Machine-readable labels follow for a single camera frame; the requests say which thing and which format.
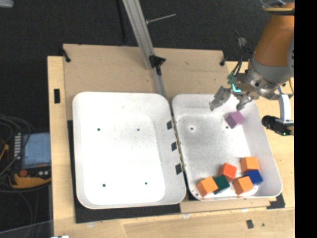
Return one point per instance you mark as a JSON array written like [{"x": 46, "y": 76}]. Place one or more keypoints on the black cylinder on white bracket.
[{"x": 277, "y": 125}]

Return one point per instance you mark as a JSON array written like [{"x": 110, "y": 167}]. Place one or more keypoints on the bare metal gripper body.
[{"x": 261, "y": 87}]

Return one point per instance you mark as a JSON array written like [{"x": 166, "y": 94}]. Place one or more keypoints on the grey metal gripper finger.
[
  {"x": 220, "y": 98},
  {"x": 244, "y": 102}
]

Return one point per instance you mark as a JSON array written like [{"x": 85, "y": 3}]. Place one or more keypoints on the orange cube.
[
  {"x": 249, "y": 164},
  {"x": 228, "y": 171},
  {"x": 207, "y": 186},
  {"x": 243, "y": 185}
]

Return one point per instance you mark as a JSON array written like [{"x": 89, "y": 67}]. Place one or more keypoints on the green cube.
[{"x": 222, "y": 183}]

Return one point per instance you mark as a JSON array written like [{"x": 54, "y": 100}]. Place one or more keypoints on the purple cube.
[{"x": 234, "y": 120}]

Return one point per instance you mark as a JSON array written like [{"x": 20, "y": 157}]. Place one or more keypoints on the white plastic tray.
[
  {"x": 210, "y": 147},
  {"x": 123, "y": 152}
]

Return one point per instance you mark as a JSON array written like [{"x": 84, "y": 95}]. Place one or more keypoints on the blue cube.
[{"x": 255, "y": 177}]

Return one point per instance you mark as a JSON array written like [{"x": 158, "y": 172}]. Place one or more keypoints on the brown cardboard board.
[{"x": 111, "y": 68}]

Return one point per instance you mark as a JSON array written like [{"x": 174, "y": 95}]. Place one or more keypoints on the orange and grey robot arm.
[{"x": 275, "y": 41}]

